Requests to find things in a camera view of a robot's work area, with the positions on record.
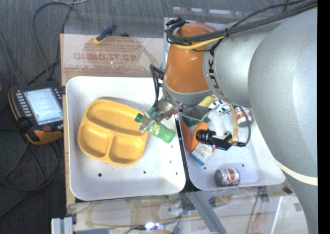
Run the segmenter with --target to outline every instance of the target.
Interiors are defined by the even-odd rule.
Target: orange object
[[[186,124],[186,122],[184,121],[180,121],[180,127],[181,127],[182,136],[184,138],[185,149],[186,151],[190,151],[191,140],[192,140],[190,129]]]
[[[177,36],[191,37],[216,31],[202,23],[185,24],[176,33]],[[205,46],[196,48],[205,50]],[[181,49],[170,45],[164,79],[170,89],[179,93],[198,93],[209,90],[203,75],[204,52]]]
[[[28,140],[34,145],[43,145],[43,144],[51,143],[63,137],[62,132],[44,132],[42,130],[35,130],[35,134],[40,139],[40,142],[33,141],[27,133],[25,134]]]
[[[191,144],[190,144],[190,149],[186,149],[188,151],[193,151],[196,146],[199,144],[199,141],[196,139],[196,134],[197,131],[199,131],[200,129],[208,129],[208,125],[206,122],[201,121],[197,124],[196,130],[194,131],[193,135],[192,135],[192,139],[191,139]]]

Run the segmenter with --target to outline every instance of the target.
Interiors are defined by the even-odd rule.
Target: soda can
[[[235,186],[240,181],[239,171],[237,169],[220,169],[216,170],[214,175],[216,185],[218,187],[223,186]]]
[[[244,107],[241,107],[241,108],[244,110],[250,124],[252,124],[253,119],[252,119],[252,113],[251,113],[250,109],[244,108]],[[237,119],[238,126],[247,127],[249,124],[246,121],[246,118],[245,118],[242,110],[237,106],[235,106],[234,109],[235,109],[235,114],[236,114],[236,119]]]

